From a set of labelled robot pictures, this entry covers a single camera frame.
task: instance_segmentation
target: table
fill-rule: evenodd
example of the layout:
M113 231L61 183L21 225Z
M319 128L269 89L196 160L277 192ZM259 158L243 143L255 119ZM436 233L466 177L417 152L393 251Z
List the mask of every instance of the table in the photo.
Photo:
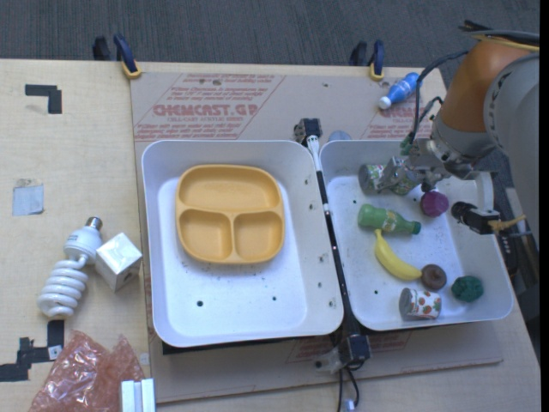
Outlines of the table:
M274 75L368 77L367 68L242 64L140 63L143 71L269 73ZM404 76L406 69L387 69ZM434 76L443 88L440 75ZM25 95L26 84L57 85L63 114L48 114L47 100ZM20 337L45 346L46 318L36 297L53 264L64 259L67 236L90 216L99 216L103 240L124 232L141 246L130 83L112 62L0 60L0 364L15 361ZM44 209L12 215L17 185L44 186ZM65 335L81 330L107 348L124 334L142 359L148 333L142 276L113 293L97 276L90 279ZM357 410L536 411L541 409L540 364L519 306L493 322L504 360L495 365L445 369L359 381ZM28 409L51 363L33 364L29 380L0 384L9 410ZM349 397L350 388L345 388ZM158 406L185 410L334 410L338 384L296 387Z

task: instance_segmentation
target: plastic bag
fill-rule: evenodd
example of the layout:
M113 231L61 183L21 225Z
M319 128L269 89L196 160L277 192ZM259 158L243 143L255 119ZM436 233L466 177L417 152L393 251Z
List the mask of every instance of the plastic bag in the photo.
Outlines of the plastic bag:
M29 412L118 412L120 384L145 378L124 336L109 351L80 331L72 331Z

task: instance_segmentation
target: green ball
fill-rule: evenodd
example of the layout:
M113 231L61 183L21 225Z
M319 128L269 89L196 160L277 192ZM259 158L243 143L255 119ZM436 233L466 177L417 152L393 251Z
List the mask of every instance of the green ball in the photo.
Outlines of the green ball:
M484 293L482 282L475 276L462 276L452 284L452 294L465 302L473 302Z

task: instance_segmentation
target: green bottle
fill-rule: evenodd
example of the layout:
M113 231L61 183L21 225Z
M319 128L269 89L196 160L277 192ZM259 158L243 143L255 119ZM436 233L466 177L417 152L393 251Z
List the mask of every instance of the green bottle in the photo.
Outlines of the green bottle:
M374 227L384 232L407 232L417 235L421 230L419 221L408 221L394 210L375 208L371 204L363 204L359 211L359 225Z

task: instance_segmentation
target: yellow banana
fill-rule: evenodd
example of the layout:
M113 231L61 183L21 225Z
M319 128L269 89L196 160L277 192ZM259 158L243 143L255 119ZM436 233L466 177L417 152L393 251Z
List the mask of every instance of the yellow banana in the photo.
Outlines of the yellow banana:
M376 258L391 275L404 281L413 281L421 277L421 270L396 256L389 243L383 238L381 229L376 229L374 233L376 234L376 245L374 246Z

